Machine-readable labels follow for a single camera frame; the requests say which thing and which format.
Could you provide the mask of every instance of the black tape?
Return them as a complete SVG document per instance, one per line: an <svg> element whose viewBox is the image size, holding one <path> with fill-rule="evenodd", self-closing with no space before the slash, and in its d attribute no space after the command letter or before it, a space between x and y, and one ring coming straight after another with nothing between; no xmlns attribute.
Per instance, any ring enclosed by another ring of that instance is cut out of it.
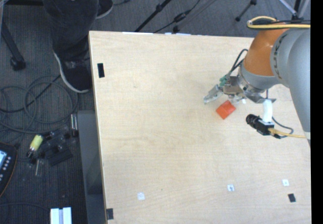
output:
<svg viewBox="0 0 323 224"><path fill-rule="evenodd" d="M107 215L107 219L113 219L113 209L106 209L106 215Z"/></svg>
<svg viewBox="0 0 323 224"><path fill-rule="evenodd" d="M97 64L97 69L98 69L98 72L99 72L99 78L103 78L104 77L103 64Z"/></svg>
<svg viewBox="0 0 323 224"><path fill-rule="evenodd" d="M289 194L288 198L289 198L290 202L296 202L296 198L295 198L294 194Z"/></svg>

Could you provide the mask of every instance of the yellow cable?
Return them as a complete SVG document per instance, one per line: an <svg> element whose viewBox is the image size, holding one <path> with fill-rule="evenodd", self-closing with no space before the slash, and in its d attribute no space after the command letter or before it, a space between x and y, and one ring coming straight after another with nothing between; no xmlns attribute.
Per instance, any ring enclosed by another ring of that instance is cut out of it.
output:
<svg viewBox="0 0 323 224"><path fill-rule="evenodd" d="M268 128L268 131L270 131L271 134L280 134L280 135L290 136L290 137L294 137L294 138L306 138L304 135L284 133L284 132L278 131L277 129L274 129L274 128Z"/></svg>
<svg viewBox="0 0 323 224"><path fill-rule="evenodd" d="M284 28L310 28L310 24L261 24L254 25L253 22L259 19L271 20L272 22L277 21L275 18L268 16L258 16L247 21L247 27L252 29L284 29Z"/></svg>

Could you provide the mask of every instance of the robotic arm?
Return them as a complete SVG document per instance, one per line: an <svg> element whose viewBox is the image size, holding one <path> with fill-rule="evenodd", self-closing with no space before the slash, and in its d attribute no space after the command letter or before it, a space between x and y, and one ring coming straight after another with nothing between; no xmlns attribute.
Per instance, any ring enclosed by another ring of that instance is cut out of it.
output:
<svg viewBox="0 0 323 224"><path fill-rule="evenodd" d="M263 98L261 93L283 84L290 89L304 134L310 142L310 27L271 24L270 28L262 27L256 35L246 57L237 65L237 76L231 76L233 67L220 79L221 84L204 97L204 103L226 94L231 100L249 98L263 103L266 109L267 103L275 99ZM271 119L270 115L260 120L270 126Z"/></svg>

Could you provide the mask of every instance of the white sticker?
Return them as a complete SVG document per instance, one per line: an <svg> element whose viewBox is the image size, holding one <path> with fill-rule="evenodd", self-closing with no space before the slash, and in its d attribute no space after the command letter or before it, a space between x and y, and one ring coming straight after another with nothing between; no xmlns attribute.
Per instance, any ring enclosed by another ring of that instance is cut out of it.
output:
<svg viewBox="0 0 323 224"><path fill-rule="evenodd" d="M289 182L287 179L283 179L282 182L283 182L283 186L289 186Z"/></svg>
<svg viewBox="0 0 323 224"><path fill-rule="evenodd" d="M138 193L137 197L138 197L138 200L144 200L145 199L145 194L144 193Z"/></svg>
<svg viewBox="0 0 323 224"><path fill-rule="evenodd" d="M233 185L228 185L228 191L233 192L234 191L234 186Z"/></svg>

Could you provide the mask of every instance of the dark jeans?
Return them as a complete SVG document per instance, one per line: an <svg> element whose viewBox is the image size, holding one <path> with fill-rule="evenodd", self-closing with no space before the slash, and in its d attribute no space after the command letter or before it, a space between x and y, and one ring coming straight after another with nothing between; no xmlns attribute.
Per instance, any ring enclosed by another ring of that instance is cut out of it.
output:
<svg viewBox="0 0 323 224"><path fill-rule="evenodd" d="M59 58L73 61L88 51L88 32L98 0L42 0L49 16L52 47Z"/></svg>

